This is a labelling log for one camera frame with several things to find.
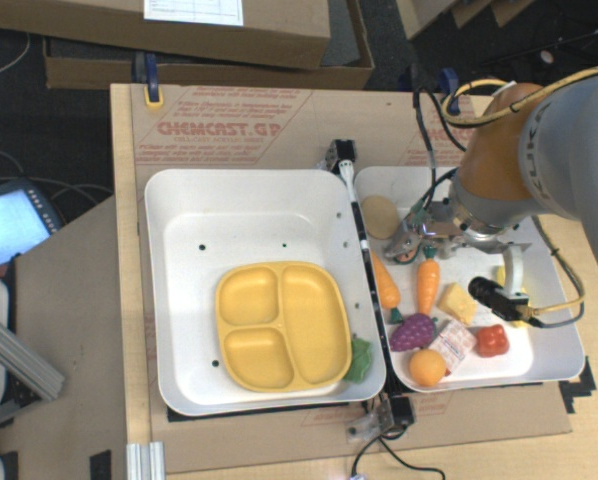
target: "white tray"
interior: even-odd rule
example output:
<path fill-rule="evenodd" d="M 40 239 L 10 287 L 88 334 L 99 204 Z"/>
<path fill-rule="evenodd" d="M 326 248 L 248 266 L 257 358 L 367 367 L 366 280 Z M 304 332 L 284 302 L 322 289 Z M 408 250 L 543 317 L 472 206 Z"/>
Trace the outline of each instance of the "white tray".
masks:
<path fill-rule="evenodd" d="M 446 170 L 438 169 L 438 175 Z M 396 206 L 399 217 L 403 218 L 410 206 L 420 199 L 430 185 L 430 170 L 426 167 L 369 167 L 357 175 L 355 187 L 359 201 L 370 195 L 382 195 Z M 436 190 L 435 199 L 447 196 L 448 182 Z M 565 301 L 565 296 L 548 249 L 530 219 L 526 219 L 516 231 L 510 231 L 504 241 L 531 243 L 523 254 L 523 287 L 535 307 L 548 306 Z M 371 247 L 380 255 L 389 240 L 371 239 Z M 503 265 L 501 255 L 488 255 L 473 248 L 461 249 L 449 259 L 439 259 L 441 265 L 441 285 L 439 296 L 445 286 L 459 283 L 467 291 L 468 284 L 476 276 L 493 279 L 496 269 Z M 386 262 L 388 271 L 401 289 L 399 309 L 404 316 L 416 312 L 416 269 L 418 262 L 410 265 L 396 265 Z M 432 317 L 438 324 L 449 316 L 438 308 L 433 308 Z M 570 318 L 569 309 L 547 313 L 541 316 L 545 321 L 561 321 Z M 390 325 L 389 314 L 384 312 L 387 335 L 395 325 Z M 432 388 L 422 388 L 416 384 L 408 372 L 407 364 L 411 351 L 391 352 L 391 361 L 397 377 L 409 388 L 421 392 L 447 391 L 462 388 L 476 388 L 507 384 L 520 384 L 571 379 L 583 369 L 585 357 L 577 328 L 568 325 L 555 329 L 534 327 L 513 327 L 494 316 L 485 306 L 479 305 L 470 327 L 480 327 L 502 323 L 510 341 L 510 351 L 502 356 L 484 359 L 475 351 L 464 359 L 455 372 L 445 377 Z"/>
<path fill-rule="evenodd" d="M 319 170 L 170 169 L 145 190 L 155 297 L 158 379 L 188 416 L 367 400 L 383 387 L 383 361 L 348 193 Z M 235 267 L 307 261 L 336 280 L 351 335 L 372 345 L 364 381 L 289 393 L 239 386 L 221 365 L 214 296 Z"/>

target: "orange carrot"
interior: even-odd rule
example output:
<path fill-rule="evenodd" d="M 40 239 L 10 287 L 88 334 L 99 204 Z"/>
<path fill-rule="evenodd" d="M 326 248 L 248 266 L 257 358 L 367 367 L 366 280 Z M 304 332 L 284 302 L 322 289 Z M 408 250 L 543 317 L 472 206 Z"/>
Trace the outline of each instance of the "orange carrot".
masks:
<path fill-rule="evenodd" d="M 426 259 L 419 264 L 417 271 L 417 310 L 419 313 L 429 315 L 437 298 L 441 269 L 439 263 L 434 259 L 435 249 L 433 247 L 425 247 L 424 254 Z"/>
<path fill-rule="evenodd" d="M 375 280 L 377 281 L 377 292 L 379 294 L 379 303 L 383 309 L 396 308 L 401 302 L 401 294 L 399 288 L 392 279 L 390 272 L 386 266 L 377 257 L 374 251 L 370 250 L 370 257 L 372 258 L 372 270 L 375 273 Z"/>

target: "red toy pepper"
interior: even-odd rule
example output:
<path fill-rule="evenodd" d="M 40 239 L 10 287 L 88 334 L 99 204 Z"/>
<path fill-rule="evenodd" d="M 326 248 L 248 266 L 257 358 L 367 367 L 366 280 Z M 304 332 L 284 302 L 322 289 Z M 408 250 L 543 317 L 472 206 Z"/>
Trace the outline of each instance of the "red toy pepper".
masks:
<path fill-rule="evenodd" d="M 510 348 L 503 325 L 482 327 L 477 331 L 477 353 L 481 357 L 494 357 L 505 354 Z"/>

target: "phone screen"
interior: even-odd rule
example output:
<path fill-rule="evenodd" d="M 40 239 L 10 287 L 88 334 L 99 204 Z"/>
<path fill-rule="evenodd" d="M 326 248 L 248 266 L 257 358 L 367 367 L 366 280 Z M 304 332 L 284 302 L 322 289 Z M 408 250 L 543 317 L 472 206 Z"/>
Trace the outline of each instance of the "phone screen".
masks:
<path fill-rule="evenodd" d="M 50 236 L 23 189 L 0 195 L 0 265 Z"/>

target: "orange fruit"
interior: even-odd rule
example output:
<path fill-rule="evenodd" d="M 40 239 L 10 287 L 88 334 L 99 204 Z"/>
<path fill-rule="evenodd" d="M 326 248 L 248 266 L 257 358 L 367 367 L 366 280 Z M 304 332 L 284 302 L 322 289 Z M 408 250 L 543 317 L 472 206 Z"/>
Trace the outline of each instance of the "orange fruit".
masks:
<path fill-rule="evenodd" d="M 446 360 L 436 350 L 417 350 L 410 357 L 410 376 L 419 385 L 432 387 L 446 374 Z"/>

